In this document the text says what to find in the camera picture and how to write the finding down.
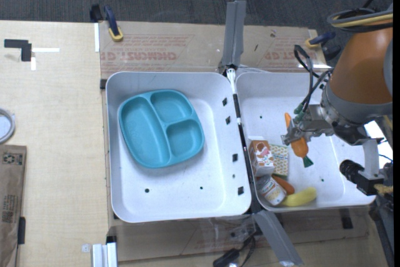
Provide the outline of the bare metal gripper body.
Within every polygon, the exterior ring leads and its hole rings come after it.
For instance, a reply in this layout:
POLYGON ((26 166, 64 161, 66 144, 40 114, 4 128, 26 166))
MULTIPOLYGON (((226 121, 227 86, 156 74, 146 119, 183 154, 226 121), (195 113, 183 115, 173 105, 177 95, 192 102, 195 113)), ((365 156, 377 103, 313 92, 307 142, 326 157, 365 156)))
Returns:
POLYGON ((313 131, 313 137, 334 134, 333 123, 337 120, 337 111, 327 104, 309 104, 297 108, 296 126, 299 129, 313 131))

